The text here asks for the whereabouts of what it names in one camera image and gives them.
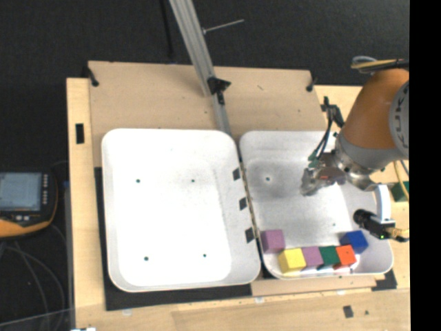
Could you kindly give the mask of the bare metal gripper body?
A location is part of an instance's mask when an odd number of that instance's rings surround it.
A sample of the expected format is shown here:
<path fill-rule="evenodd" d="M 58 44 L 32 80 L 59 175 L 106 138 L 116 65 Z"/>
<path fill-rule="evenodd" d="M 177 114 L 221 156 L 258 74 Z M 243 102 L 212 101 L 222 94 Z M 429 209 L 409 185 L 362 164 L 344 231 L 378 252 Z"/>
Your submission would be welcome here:
<path fill-rule="evenodd" d="M 331 179 L 334 184 L 350 183 L 362 191 L 372 191 L 378 186 L 370 177 L 373 170 L 360 166 L 346 154 L 336 151 L 324 152 L 319 157 L 312 154 L 309 160 L 309 169 L 314 172 L 314 181 Z"/>

